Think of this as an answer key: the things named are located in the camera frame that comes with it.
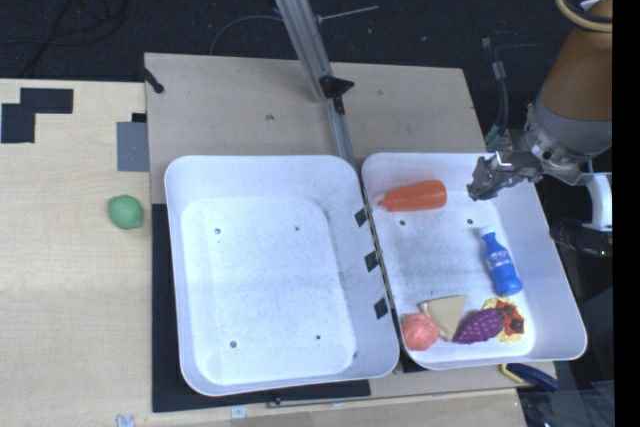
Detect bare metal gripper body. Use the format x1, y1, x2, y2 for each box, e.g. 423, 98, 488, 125
493, 134, 589, 186

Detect orange bottle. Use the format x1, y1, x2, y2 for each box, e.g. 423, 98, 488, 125
376, 179, 448, 213

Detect blue bottle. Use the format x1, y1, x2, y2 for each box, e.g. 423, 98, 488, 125
477, 225, 524, 298

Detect white plastic tray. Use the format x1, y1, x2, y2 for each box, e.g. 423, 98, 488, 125
360, 151, 589, 372
163, 154, 402, 398

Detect beige bread wedge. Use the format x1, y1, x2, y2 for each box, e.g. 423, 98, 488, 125
418, 294, 470, 343

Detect yellow and red pizza slice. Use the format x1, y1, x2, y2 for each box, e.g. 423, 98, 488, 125
481, 296, 527, 345

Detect purple grapes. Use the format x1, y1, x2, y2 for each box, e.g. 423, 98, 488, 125
452, 307, 505, 346

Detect orange round toy fruit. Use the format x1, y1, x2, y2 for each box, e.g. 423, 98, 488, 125
400, 312, 440, 352

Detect brown cardboard board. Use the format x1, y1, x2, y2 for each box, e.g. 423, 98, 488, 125
143, 52, 559, 400

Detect green lime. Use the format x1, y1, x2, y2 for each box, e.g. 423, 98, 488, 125
107, 194, 146, 231

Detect black cylinder on white bracket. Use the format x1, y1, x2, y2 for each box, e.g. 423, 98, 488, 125
548, 171, 613, 259

